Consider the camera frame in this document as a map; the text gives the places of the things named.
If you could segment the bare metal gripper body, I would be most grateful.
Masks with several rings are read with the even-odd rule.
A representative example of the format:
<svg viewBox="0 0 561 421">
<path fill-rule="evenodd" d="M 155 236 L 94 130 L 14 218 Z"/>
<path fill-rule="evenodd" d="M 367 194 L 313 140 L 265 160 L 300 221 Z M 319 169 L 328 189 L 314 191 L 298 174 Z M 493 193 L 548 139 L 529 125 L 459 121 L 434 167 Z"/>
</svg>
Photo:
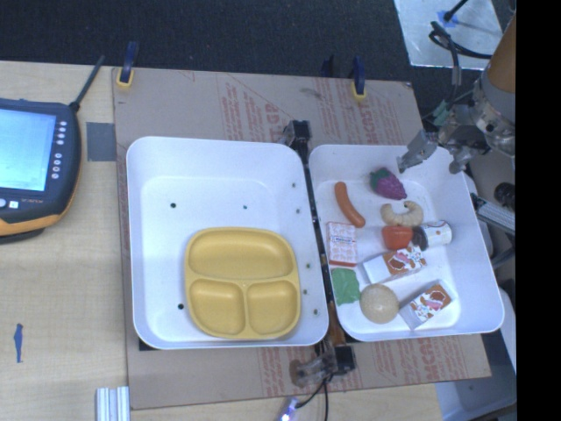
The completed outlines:
<svg viewBox="0 0 561 421">
<path fill-rule="evenodd" d="M 484 153 L 493 149 L 515 157 L 515 123 L 489 103 L 455 105 L 438 131 L 438 140 L 457 150 L 466 147 Z"/>
</svg>

